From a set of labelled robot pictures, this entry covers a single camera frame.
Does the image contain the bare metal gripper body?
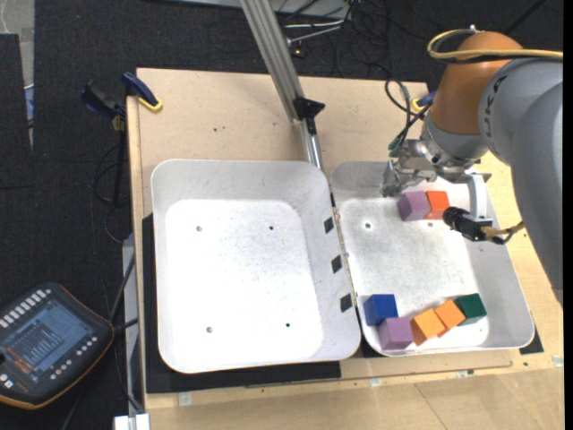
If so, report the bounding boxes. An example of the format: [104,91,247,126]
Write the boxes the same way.
[392,138,472,184]

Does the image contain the purple cube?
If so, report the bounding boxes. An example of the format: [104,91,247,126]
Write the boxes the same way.
[397,190,432,222]
[378,316,415,352]

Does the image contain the orange cube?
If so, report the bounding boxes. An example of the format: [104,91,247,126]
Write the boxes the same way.
[433,298,467,331]
[409,308,447,347]
[424,190,451,220]

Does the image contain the white plastic tray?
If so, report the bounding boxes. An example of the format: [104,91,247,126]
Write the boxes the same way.
[330,161,536,358]
[150,158,362,374]

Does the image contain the blue cube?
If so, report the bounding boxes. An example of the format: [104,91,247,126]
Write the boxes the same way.
[363,293,399,327]

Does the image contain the green cube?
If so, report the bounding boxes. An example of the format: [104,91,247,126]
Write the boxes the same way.
[454,293,488,327]

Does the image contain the pale wood board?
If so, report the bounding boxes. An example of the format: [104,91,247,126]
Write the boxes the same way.
[126,67,564,410]

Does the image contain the black cylinder on white bracket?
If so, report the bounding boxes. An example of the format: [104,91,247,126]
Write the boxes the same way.
[442,173,494,243]

